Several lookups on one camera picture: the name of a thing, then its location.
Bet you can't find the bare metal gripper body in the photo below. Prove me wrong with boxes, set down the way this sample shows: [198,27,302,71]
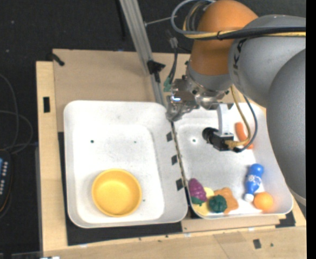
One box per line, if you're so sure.
[169,76,229,110]

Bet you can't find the white plastic tray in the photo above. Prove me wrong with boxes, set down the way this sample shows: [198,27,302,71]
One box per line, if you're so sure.
[171,101,294,220]
[63,100,189,229]

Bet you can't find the orange sausage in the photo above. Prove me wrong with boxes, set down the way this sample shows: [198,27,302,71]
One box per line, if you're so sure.
[234,121,255,150]

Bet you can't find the pale wood board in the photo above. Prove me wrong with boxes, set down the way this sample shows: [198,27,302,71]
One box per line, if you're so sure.
[51,49,288,233]

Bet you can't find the purple grapes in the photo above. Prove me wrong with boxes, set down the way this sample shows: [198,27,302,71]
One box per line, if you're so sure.
[187,178,208,207]

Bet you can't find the yellow bowl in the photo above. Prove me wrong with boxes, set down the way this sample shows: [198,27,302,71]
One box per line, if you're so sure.
[91,168,143,217]

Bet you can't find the blue and white bottle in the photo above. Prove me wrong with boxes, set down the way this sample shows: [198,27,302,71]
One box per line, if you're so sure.
[243,163,265,202]

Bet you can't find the green broccoli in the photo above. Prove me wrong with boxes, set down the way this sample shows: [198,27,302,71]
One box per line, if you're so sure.
[208,194,228,214]

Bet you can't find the orange biscuit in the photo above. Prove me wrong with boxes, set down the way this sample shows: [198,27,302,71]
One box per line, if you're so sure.
[213,187,239,215]

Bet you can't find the yellow flat toy piece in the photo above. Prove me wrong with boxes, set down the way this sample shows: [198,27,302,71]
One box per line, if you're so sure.
[194,187,216,217]

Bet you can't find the orange fruit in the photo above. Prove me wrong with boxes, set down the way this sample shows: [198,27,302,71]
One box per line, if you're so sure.
[253,192,274,213]

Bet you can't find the black cylinder on white bracket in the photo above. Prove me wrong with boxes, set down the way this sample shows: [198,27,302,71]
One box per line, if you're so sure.
[202,103,236,152]

